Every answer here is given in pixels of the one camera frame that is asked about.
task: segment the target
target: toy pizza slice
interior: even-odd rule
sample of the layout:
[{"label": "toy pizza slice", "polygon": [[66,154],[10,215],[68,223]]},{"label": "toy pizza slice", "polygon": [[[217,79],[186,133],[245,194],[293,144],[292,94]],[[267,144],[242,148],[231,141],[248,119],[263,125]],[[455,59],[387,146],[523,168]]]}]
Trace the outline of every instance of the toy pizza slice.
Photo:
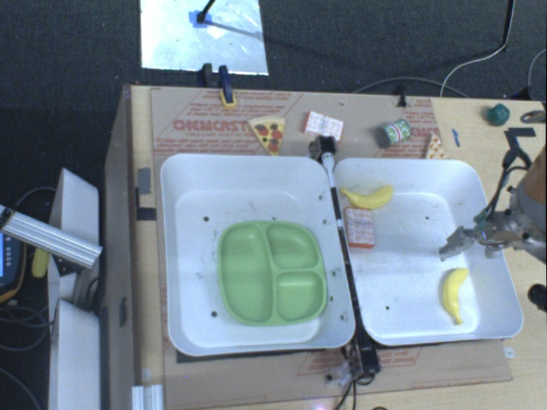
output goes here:
[{"label": "toy pizza slice", "polygon": [[448,156],[441,147],[441,139],[434,133],[431,134],[431,140],[427,146],[426,159],[428,160],[446,160]]},{"label": "toy pizza slice", "polygon": [[279,155],[285,132],[285,119],[267,115],[251,119],[248,123],[262,147],[270,155]]}]

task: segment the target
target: yellow banana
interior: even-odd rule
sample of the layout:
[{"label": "yellow banana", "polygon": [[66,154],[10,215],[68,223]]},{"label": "yellow banana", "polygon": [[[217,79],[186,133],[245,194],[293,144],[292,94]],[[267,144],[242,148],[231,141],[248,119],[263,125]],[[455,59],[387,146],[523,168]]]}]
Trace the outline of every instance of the yellow banana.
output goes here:
[{"label": "yellow banana", "polygon": [[460,287],[468,277],[469,270],[464,267],[452,269],[443,285],[443,307],[454,318],[456,325],[462,323],[460,317]]},{"label": "yellow banana", "polygon": [[370,195],[354,193],[345,188],[341,188],[340,192],[347,196],[351,205],[354,207],[375,209],[383,207],[391,200],[391,197],[393,196],[393,187],[391,185],[385,185]]}]

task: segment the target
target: small box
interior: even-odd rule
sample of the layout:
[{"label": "small box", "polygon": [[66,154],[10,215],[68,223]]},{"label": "small box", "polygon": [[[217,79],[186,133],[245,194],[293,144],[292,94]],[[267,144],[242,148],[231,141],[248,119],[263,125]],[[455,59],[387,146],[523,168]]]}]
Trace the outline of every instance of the small box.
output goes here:
[{"label": "small box", "polygon": [[344,223],[351,248],[374,247],[373,216],[369,209],[345,208]]},{"label": "small box", "polygon": [[341,120],[336,120],[328,115],[309,111],[304,133],[310,137],[317,137],[319,135],[334,137],[336,141],[339,142],[342,137],[343,126],[344,122]]}]

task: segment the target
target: soda can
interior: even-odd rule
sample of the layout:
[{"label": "soda can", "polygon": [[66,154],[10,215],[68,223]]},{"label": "soda can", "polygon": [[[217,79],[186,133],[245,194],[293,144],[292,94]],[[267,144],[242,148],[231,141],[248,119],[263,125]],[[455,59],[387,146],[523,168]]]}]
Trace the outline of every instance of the soda can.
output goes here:
[{"label": "soda can", "polygon": [[382,149],[401,143],[410,138],[410,125],[406,120],[399,119],[394,123],[380,126],[376,129],[376,142]]}]

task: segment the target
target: green divided plate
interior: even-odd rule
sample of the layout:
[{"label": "green divided plate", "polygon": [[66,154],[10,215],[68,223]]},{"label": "green divided plate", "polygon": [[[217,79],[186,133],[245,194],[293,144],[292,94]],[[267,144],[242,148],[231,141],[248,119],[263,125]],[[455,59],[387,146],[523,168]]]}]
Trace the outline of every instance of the green divided plate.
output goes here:
[{"label": "green divided plate", "polygon": [[222,300],[247,325],[311,320],[326,304],[319,244],[305,227],[281,221],[229,226],[218,250]]}]

